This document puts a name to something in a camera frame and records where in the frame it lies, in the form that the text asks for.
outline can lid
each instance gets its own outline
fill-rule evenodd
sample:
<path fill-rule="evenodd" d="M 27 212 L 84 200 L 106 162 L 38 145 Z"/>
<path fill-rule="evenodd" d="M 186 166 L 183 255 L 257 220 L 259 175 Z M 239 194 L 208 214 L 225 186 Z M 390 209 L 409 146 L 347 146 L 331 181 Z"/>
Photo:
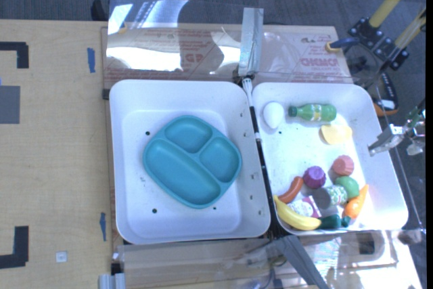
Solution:
<path fill-rule="evenodd" d="M 296 106 L 290 106 L 289 107 L 289 116 L 295 117 L 297 114 L 298 114 L 298 109 L 296 108 Z"/>

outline white egg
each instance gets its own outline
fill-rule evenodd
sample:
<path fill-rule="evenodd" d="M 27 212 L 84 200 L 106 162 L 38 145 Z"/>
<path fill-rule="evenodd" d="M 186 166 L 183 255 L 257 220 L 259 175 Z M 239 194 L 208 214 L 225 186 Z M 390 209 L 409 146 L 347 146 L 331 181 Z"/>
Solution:
<path fill-rule="evenodd" d="M 268 103 L 263 109 L 263 119 L 270 128 L 276 129 L 284 119 L 284 108 L 277 102 Z"/>

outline blue divided plate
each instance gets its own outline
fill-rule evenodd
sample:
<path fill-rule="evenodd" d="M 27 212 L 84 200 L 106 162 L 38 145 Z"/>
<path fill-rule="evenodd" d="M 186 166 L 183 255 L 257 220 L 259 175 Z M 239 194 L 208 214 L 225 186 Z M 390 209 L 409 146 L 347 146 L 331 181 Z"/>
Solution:
<path fill-rule="evenodd" d="M 239 175 L 238 148 L 219 130 L 195 116 L 180 116 L 166 124 L 143 152 L 149 176 L 185 205 L 214 204 Z"/>

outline green ball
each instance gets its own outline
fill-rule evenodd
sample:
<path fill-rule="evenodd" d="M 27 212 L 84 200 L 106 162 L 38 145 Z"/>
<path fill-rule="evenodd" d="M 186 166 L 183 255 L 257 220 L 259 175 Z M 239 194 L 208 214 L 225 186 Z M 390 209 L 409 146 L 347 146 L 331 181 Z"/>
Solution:
<path fill-rule="evenodd" d="M 341 176 L 336 179 L 336 184 L 342 185 L 347 192 L 347 198 L 355 198 L 359 195 L 359 185 L 352 177 Z"/>

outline yellow banana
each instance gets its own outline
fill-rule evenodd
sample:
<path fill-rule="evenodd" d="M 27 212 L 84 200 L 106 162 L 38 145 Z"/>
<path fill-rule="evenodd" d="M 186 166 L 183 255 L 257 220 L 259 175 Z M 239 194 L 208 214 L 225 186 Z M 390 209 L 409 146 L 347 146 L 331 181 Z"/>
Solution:
<path fill-rule="evenodd" d="M 277 206 L 278 216 L 288 225 L 299 230 L 314 230 L 320 226 L 320 219 L 314 217 L 305 217 L 299 213 L 296 213 L 292 208 L 282 202 L 277 195 L 273 196 L 273 200 Z"/>

